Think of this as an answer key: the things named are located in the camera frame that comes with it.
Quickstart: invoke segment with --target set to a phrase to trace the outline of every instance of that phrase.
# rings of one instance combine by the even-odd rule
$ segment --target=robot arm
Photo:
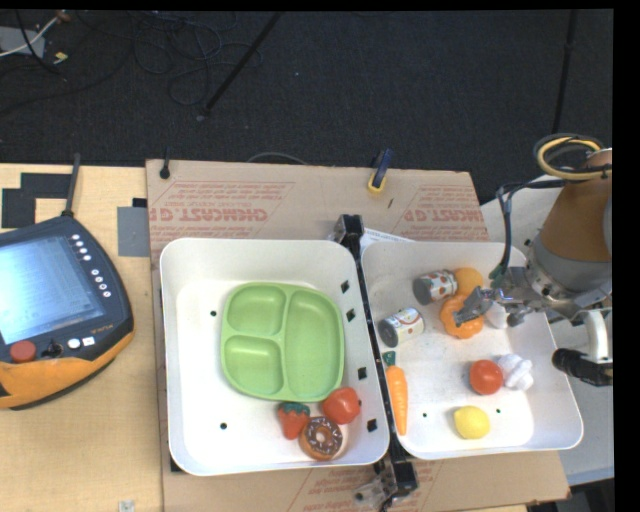
[[[569,151],[584,150],[587,156],[577,168],[555,167],[552,161]],[[505,219],[506,243],[502,261],[491,273],[491,289],[476,288],[462,309],[454,313],[456,323],[484,314],[493,304],[507,313],[507,323],[516,327],[527,314],[545,312],[584,323],[591,339],[589,354],[558,350],[552,360],[566,373],[593,385],[613,383],[613,362],[608,354],[602,313],[591,306],[597,296],[611,297],[612,284],[612,149],[603,149],[594,139],[552,136],[536,145],[539,166],[558,178],[512,186],[506,202],[505,187],[498,191]],[[509,266],[511,247],[509,215],[513,194],[524,188],[562,186],[544,225],[529,243],[524,267]]]

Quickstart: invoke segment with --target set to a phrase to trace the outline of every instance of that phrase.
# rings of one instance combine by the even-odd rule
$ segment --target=blue screen
[[[65,237],[0,247],[0,333],[5,344],[103,314]]]

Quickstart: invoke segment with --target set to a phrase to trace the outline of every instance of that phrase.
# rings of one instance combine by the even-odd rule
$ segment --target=red tomato
[[[322,402],[322,412],[338,425],[351,423],[360,414],[360,399],[355,389],[338,388]]]
[[[504,382],[502,369],[489,359],[480,359],[471,365],[469,384],[480,395],[496,393]]]

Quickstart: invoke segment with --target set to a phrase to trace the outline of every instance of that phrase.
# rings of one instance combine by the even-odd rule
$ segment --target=yellow cable
[[[600,145],[596,144],[595,142],[589,141],[589,140],[581,140],[581,139],[575,139],[573,137],[561,137],[552,141],[547,142],[546,144],[544,144],[539,150],[538,150],[538,154],[537,156],[537,162],[538,165],[540,166],[540,168],[542,168],[542,170],[544,172],[546,172],[547,174],[550,174],[552,176],[556,176],[558,178],[562,178],[565,180],[591,180],[594,178],[598,178],[601,176],[611,176],[611,171],[612,169],[607,169],[606,171],[589,171],[589,172],[564,172],[564,171],[560,171],[559,169],[556,169],[555,167],[552,167],[551,165],[549,165],[545,160],[544,160],[544,155],[547,152],[547,150],[549,150],[550,148],[559,146],[560,144],[564,144],[565,142],[569,143],[569,144],[582,144],[584,146],[587,146],[591,149],[593,149],[594,151],[599,151],[602,148],[600,147]]]

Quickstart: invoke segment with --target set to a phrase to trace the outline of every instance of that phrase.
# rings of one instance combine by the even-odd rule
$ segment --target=white tray
[[[553,367],[556,344],[544,313],[525,317],[514,328],[483,330],[467,340],[444,331],[441,302],[420,305],[412,291],[414,278],[442,269],[474,267],[488,276],[502,257],[504,244],[479,242],[378,242],[362,256],[371,313],[376,324],[412,306],[425,321],[420,336],[390,348],[378,338],[381,353],[396,351],[409,387],[407,433],[403,447],[421,459],[534,450],[563,450],[582,439],[582,418],[567,376]],[[512,249],[511,265],[523,265],[524,255]],[[489,287],[488,278],[484,285]],[[470,364],[516,353],[533,362],[533,386],[527,391],[503,387],[481,396],[468,385]],[[476,405],[489,414],[491,430],[478,440],[463,439],[453,423],[453,411]]]
[[[372,464],[389,444],[355,261],[323,240],[183,238],[160,257],[165,328],[169,448],[184,471],[201,476]],[[342,385],[356,390],[361,414],[342,428],[338,455],[318,462],[282,434],[277,402],[244,395],[226,380],[220,328],[229,293],[246,282],[308,286],[327,294],[343,312]],[[343,284],[348,289],[343,292]],[[319,415],[318,403],[308,403]]]

